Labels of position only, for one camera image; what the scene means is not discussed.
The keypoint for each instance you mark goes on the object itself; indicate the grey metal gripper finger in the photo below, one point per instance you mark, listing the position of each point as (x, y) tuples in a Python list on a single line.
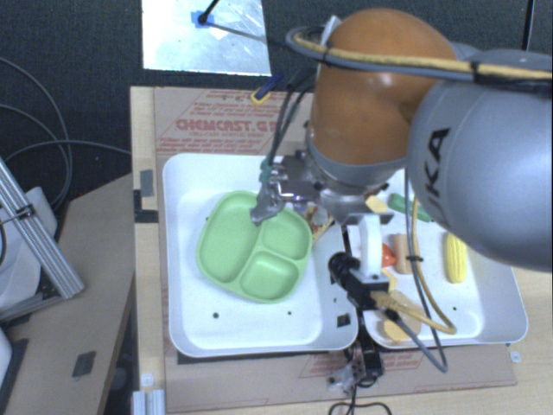
[(265, 209)]

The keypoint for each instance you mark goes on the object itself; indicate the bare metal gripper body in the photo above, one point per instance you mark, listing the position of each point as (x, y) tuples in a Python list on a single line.
[(302, 180)]

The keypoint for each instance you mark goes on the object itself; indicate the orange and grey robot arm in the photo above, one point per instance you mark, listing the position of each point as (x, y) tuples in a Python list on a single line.
[(371, 115)]

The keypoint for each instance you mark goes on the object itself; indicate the green divided plate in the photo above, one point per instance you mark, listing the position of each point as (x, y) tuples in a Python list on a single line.
[(235, 240)]

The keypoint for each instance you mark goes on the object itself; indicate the thin black rod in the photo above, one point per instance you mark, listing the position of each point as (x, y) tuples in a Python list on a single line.
[(347, 242)]

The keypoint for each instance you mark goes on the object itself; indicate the yellow toy food piece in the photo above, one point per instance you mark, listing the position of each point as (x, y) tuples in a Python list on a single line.
[(376, 205)]

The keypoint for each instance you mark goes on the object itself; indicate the green toy vegetable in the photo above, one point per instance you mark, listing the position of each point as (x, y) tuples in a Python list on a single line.
[(399, 202)]

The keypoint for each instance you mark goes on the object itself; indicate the brown cardboard board red print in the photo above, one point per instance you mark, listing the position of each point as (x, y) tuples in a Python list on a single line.
[(207, 115)]

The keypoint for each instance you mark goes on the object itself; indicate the white plastic tray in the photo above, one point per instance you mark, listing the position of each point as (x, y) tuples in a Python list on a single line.
[(259, 322), (484, 309)]

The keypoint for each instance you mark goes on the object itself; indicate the red toy food piece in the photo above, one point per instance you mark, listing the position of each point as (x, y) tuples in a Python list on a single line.
[(387, 255)]

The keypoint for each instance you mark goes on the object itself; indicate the tan sausage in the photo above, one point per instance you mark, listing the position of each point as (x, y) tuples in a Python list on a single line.
[(402, 253)]

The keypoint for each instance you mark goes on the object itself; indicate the yellow corn cob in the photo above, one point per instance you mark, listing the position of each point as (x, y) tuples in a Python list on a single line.
[(456, 259)]

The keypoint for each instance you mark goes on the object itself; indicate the tan bread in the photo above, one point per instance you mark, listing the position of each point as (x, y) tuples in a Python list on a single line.
[(395, 331)]

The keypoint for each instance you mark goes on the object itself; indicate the black cylinder on white bracket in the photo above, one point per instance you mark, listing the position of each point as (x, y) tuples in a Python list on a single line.
[(352, 281)]

